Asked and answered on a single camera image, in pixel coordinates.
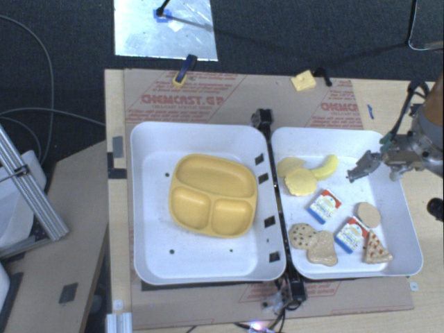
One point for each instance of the yellow round biscuit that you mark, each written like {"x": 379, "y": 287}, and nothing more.
{"x": 301, "y": 183}

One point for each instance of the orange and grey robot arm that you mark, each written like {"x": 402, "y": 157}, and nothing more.
{"x": 436, "y": 111}

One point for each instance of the black cylinder on white bracket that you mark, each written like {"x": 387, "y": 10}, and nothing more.
{"x": 436, "y": 206}

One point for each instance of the chocolate chip cookie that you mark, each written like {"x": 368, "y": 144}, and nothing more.
{"x": 301, "y": 236}

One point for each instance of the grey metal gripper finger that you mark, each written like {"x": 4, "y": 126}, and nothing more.
{"x": 368, "y": 157}
{"x": 360, "y": 173}

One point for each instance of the yellow cheese slice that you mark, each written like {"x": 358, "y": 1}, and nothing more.
{"x": 303, "y": 80}

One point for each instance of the tan bread slice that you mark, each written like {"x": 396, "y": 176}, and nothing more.
{"x": 323, "y": 250}

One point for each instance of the yellow potato chip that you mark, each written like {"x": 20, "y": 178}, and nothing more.
{"x": 287, "y": 165}

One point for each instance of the brown round biscuit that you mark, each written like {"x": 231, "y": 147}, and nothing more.
{"x": 368, "y": 214}

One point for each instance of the yellow banana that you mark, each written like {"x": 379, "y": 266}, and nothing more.
{"x": 327, "y": 168}

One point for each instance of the white plastic tray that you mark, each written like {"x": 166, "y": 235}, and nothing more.
{"x": 156, "y": 220}
{"x": 392, "y": 220}

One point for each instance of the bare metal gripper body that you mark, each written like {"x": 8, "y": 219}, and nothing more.
{"x": 407, "y": 158}

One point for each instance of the thin black and white rod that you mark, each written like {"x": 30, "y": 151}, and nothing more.
{"x": 278, "y": 193}

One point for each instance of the blue and white carton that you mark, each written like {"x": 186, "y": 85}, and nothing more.
{"x": 351, "y": 235}
{"x": 324, "y": 206}

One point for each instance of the pizza slice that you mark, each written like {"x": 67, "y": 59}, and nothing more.
{"x": 375, "y": 250}

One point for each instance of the brown cardboard board red print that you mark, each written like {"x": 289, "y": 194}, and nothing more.
{"x": 215, "y": 95}

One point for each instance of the yellow divided plate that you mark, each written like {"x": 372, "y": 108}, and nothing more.
{"x": 215, "y": 179}

